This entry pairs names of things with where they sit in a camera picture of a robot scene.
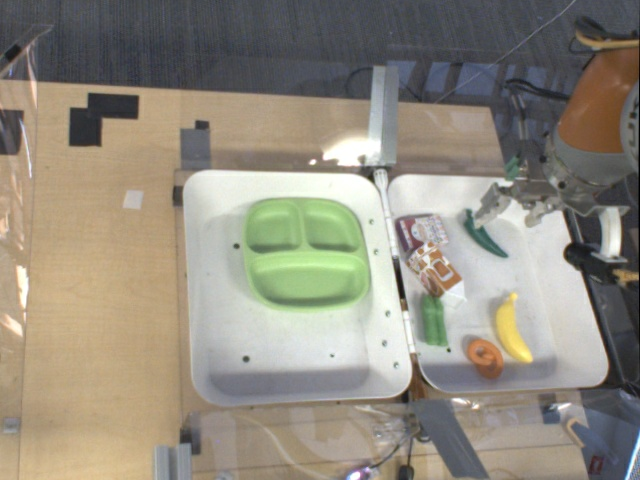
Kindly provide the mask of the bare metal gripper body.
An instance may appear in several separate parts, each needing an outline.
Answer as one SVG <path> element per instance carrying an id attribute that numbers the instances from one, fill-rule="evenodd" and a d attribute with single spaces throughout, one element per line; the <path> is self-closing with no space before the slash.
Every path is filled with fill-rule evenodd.
<path id="1" fill-rule="evenodd" d="M 527 203 L 553 203 L 556 210 L 571 209 L 589 215 L 597 205 L 601 186 L 576 176 L 553 156 L 514 156 L 508 164 L 511 195 L 523 207 Z"/>

